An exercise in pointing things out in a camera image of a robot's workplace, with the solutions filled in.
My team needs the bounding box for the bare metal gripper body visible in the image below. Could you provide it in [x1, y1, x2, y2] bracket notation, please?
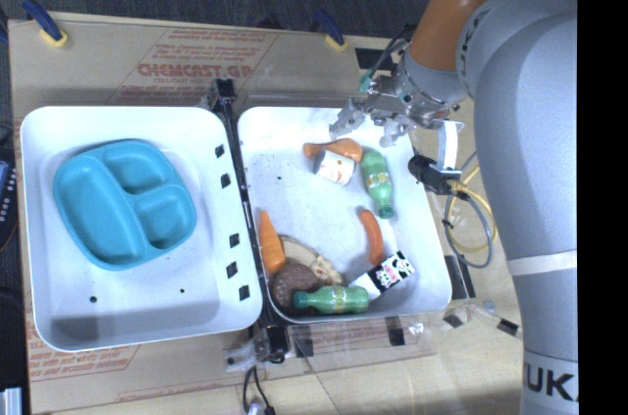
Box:
[362, 74, 453, 130]

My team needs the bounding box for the green plastic bottle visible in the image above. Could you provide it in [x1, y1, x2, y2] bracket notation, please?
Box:
[291, 285, 371, 316]
[360, 149, 396, 220]

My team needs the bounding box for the white and orange can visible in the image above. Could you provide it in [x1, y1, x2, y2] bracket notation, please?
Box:
[312, 146, 357, 187]

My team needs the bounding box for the white plastic tray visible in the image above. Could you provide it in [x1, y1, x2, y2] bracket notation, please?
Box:
[19, 104, 264, 353]
[235, 105, 453, 325]

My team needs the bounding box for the orange toy sausage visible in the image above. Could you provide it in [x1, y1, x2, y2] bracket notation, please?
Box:
[358, 208, 386, 267]

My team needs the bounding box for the thin black rod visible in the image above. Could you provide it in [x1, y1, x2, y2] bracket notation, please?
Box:
[219, 101, 276, 331]

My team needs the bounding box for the black and white carton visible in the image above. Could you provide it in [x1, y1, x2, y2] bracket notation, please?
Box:
[353, 249, 416, 302]

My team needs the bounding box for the orange toy carrot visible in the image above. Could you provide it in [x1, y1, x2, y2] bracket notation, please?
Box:
[258, 209, 288, 278]

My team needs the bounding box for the brown round toy cookie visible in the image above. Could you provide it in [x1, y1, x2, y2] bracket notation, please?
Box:
[272, 262, 321, 312]

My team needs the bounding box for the brown cardboard board red print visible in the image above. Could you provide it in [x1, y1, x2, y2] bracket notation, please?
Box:
[6, 11, 439, 405]

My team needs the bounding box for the blue divided plate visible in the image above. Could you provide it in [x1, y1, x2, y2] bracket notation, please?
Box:
[52, 138, 198, 272]

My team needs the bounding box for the black cylinder on white bracket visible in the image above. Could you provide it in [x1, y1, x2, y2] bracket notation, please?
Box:
[407, 120, 466, 196]

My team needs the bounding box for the black block with wires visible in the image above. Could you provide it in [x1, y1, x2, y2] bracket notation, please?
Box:
[252, 323, 291, 363]
[208, 78, 237, 110]

